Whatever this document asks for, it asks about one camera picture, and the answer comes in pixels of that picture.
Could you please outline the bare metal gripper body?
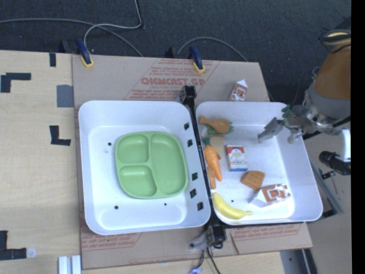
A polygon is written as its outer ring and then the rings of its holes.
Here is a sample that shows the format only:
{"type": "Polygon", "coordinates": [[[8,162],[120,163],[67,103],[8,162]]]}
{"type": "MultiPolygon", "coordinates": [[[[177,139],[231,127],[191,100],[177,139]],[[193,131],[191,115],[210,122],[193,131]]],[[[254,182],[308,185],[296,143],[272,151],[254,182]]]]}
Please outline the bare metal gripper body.
{"type": "Polygon", "coordinates": [[[284,125],[289,129],[297,129],[312,134],[316,131],[333,134],[335,124],[343,119],[343,113],[331,107],[319,109],[314,104],[288,105],[283,108],[284,125]]]}

